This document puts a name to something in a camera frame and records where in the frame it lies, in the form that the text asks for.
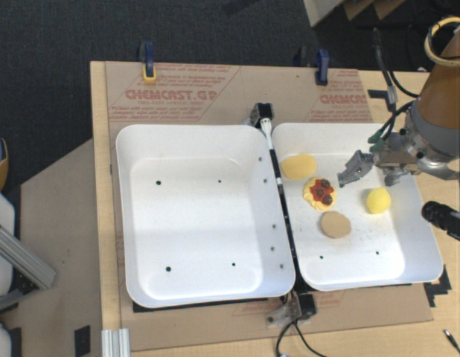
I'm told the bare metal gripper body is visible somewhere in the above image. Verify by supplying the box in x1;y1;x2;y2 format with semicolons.
374;131;460;181

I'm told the yellow lemon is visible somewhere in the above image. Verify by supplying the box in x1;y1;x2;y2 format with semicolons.
365;187;392;215

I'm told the yellow pasta with meatballs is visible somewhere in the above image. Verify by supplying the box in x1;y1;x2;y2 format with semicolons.
302;176;339;213

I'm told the yellow oval potato chip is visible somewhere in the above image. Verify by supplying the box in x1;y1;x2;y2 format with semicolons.
280;153;319;181

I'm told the brown round biscuit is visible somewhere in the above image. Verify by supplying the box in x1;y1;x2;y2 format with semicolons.
319;210;352;239

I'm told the thin black and white rod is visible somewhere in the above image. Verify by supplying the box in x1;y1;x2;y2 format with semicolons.
260;118;302;294

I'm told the white plastic tray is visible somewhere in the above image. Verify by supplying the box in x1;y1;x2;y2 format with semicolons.
115;123;297;309
270;121;444;292

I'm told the brown cardboard board red print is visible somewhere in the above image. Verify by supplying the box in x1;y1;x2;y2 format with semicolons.
104;60;435;352

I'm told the black cylinder on white bracket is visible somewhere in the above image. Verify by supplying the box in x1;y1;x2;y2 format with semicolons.
421;200;460;242

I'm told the black block with thin wires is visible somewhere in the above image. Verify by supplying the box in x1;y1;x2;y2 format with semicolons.
243;102;274;128
266;292;319;329

